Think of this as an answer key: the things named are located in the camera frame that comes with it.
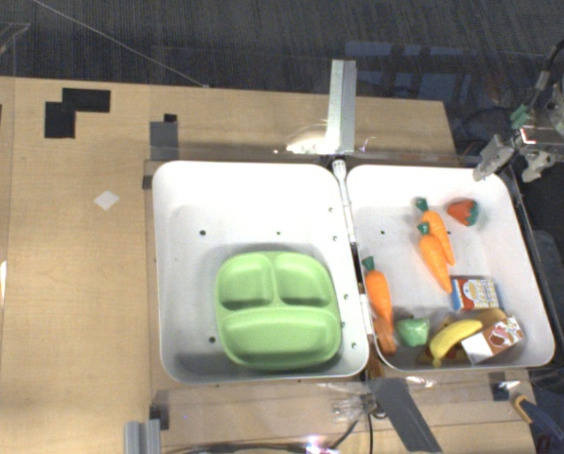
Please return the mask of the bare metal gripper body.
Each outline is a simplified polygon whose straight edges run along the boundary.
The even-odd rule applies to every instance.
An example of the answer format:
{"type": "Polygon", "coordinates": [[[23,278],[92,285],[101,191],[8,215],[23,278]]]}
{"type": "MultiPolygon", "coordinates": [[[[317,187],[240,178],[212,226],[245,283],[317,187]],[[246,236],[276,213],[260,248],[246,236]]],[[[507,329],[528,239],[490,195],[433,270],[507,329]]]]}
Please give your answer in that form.
{"type": "Polygon", "coordinates": [[[524,156],[547,153],[564,162],[564,93],[553,93],[541,108],[520,105],[512,113],[513,144],[524,156]]]}

